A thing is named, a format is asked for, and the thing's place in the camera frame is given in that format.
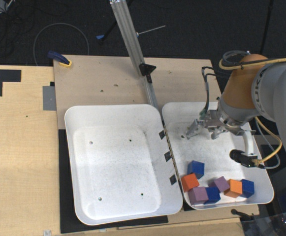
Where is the black cylinder on white bracket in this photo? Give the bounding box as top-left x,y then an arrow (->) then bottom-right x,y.
229,128 -> 259,168

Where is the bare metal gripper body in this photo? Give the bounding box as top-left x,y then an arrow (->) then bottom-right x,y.
202,109 -> 243,134

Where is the orange cube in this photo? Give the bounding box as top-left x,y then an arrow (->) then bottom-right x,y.
181,173 -> 200,193
223,178 -> 243,199

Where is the white plastic tray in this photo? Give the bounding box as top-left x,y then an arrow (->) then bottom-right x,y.
161,101 -> 275,210
64,104 -> 184,226

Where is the purple cube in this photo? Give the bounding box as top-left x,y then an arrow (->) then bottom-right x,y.
187,186 -> 209,206
208,176 -> 230,193

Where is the blue cube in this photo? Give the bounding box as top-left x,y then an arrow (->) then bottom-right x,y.
204,186 -> 222,205
239,178 -> 255,199
187,160 -> 205,180

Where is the pale wood board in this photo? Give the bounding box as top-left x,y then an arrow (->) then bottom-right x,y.
53,55 -> 260,229

